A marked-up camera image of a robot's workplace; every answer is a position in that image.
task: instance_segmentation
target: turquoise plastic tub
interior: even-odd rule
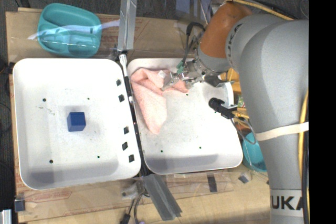
[[[82,8],[49,4],[43,9],[37,28],[42,48],[60,56],[89,58],[100,46],[100,19]]]
[[[246,135],[246,138],[251,142],[255,141],[253,133],[249,133],[248,135]],[[243,140],[242,148],[244,155],[243,164],[246,167],[258,172],[267,171],[266,164],[264,162],[264,157],[262,155],[258,141],[254,145],[252,145],[248,143],[246,140]]]

